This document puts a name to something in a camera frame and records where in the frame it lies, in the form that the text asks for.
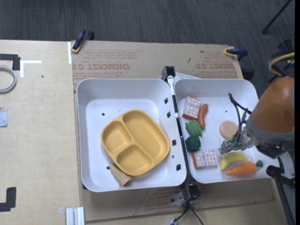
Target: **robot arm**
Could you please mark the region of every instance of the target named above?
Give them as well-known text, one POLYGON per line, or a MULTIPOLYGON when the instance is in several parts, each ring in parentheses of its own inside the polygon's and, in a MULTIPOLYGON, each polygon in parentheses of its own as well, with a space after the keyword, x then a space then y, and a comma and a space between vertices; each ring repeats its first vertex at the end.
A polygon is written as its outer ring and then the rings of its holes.
POLYGON ((232 139, 223 141, 219 152, 224 154, 255 146, 266 156, 279 159, 281 167, 270 166, 267 174, 287 187, 294 187, 293 161, 288 151, 279 147, 282 141, 295 142, 294 93, 293 78, 281 77, 273 82, 245 121, 243 130, 232 139))

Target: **yellow cable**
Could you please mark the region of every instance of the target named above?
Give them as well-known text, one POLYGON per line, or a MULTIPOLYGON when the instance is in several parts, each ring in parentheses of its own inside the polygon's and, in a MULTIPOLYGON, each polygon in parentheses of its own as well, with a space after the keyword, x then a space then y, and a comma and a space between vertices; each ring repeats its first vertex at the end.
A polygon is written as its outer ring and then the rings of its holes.
POLYGON ((281 60, 283 60, 283 59, 290 58, 290 57, 294 57, 294 56, 295 56, 295 53, 292 52, 292 53, 289 53, 289 54, 287 54, 287 55, 283 55, 283 56, 281 56, 281 57, 279 57, 279 58, 274 59, 272 62, 269 63, 269 70, 270 70, 272 73, 275 73, 276 75, 282 77, 282 74, 279 73, 279 72, 277 72, 277 71, 275 71, 275 70, 272 68, 272 66, 273 66, 275 63, 277 63, 277 62, 279 62, 279 61, 281 61, 281 60))

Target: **yellow divided plate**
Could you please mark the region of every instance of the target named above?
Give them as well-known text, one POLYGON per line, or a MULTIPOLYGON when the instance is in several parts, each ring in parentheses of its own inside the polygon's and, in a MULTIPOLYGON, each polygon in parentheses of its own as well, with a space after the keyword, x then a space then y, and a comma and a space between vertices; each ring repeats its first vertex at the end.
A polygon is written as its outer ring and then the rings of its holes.
POLYGON ((141 110, 130 110, 112 120, 102 130, 101 142, 114 163, 132 176, 149 171, 170 151, 167 136, 141 110))

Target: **black tripod leg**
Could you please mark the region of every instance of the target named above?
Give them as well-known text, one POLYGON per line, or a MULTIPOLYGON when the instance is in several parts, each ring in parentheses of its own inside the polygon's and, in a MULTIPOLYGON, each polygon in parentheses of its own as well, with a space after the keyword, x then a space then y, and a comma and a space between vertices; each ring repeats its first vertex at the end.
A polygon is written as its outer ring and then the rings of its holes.
POLYGON ((279 17, 279 15, 283 12, 283 10, 290 4, 292 0, 288 0, 284 6, 280 9, 280 11, 275 15, 275 17, 269 22, 269 24, 262 30, 263 34, 267 33, 268 28, 274 23, 274 21, 279 17))

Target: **gray floor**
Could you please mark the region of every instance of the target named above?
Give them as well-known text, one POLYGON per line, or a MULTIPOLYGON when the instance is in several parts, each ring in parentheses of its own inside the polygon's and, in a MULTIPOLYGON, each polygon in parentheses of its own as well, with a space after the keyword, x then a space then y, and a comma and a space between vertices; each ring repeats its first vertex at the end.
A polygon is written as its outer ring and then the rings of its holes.
MULTIPOLYGON (((95 32, 95 40, 227 44, 247 50, 240 65, 255 69, 250 81, 259 97, 273 76, 270 56, 281 42, 295 43, 295 0, 265 35, 261 30, 288 0, 0 1, 0 39, 69 41, 86 29, 95 32)), ((292 68, 288 72, 294 76, 292 68)), ((294 144, 289 148, 294 154, 294 144)), ((295 190, 280 184, 278 189, 292 225, 295 190)))

